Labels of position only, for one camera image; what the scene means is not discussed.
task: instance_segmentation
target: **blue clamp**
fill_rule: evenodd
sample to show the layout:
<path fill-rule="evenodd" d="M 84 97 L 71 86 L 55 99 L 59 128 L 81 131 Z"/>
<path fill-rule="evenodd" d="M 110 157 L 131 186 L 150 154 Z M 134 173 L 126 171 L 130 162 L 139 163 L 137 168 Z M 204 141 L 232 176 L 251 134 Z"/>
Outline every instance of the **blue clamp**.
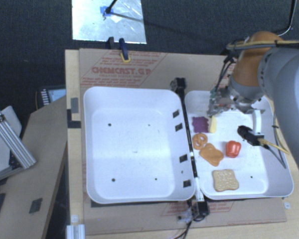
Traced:
<path fill-rule="evenodd" d="M 131 61 L 131 58 L 129 56 L 128 49 L 126 47 L 126 43 L 123 38 L 120 38 L 119 44 L 120 44 L 120 50 L 122 51 L 121 58 L 122 58 L 123 62 L 129 63 Z"/>

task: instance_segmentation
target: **red bell pepper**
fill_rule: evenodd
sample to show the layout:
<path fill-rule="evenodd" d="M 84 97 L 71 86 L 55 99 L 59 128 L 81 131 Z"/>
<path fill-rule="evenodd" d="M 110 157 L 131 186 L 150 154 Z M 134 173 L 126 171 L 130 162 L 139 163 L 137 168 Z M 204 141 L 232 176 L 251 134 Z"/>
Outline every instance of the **red bell pepper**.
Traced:
<path fill-rule="evenodd" d="M 240 142 L 229 141 L 228 143 L 226 143 L 226 156 L 237 157 L 240 149 L 241 149 Z"/>

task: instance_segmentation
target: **wooden edge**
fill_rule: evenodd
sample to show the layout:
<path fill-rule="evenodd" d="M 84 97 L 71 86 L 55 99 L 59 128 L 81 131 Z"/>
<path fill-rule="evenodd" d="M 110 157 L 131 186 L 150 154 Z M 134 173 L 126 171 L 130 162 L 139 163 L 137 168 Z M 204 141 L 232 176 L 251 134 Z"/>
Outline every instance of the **wooden edge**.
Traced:
<path fill-rule="evenodd" d="M 71 99 L 77 98 L 80 104 L 80 76 L 79 76 L 79 51 L 65 51 L 66 74 L 66 108 L 71 109 Z M 72 120 L 80 121 L 80 105 L 77 113 L 71 113 Z M 82 176 L 82 145 L 81 128 L 68 127 L 68 169 L 69 169 L 69 199 L 70 199 L 70 224 L 84 223 L 83 215 L 83 176 Z"/>

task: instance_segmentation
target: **toy bread slice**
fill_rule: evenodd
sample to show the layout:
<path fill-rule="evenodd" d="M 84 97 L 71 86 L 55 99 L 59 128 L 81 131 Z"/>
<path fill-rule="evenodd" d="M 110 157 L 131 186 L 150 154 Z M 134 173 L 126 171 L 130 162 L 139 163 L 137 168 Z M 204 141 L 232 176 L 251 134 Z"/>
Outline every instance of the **toy bread slice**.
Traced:
<path fill-rule="evenodd" d="M 235 172 L 232 169 L 214 170 L 214 189 L 218 192 L 225 190 L 236 190 L 239 188 L 239 182 L 235 177 Z"/>

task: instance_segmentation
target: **metal plate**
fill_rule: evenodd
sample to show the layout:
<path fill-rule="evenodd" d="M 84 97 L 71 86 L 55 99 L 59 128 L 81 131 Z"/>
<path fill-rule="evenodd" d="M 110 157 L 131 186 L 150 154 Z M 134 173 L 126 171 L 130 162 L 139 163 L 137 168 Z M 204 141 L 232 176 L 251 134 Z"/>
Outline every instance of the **metal plate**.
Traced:
<path fill-rule="evenodd" d="M 113 14 L 103 18 L 104 9 L 113 0 L 72 0 L 74 40 L 115 42 L 124 38 L 127 43 L 146 44 L 141 0 L 118 0 Z"/>

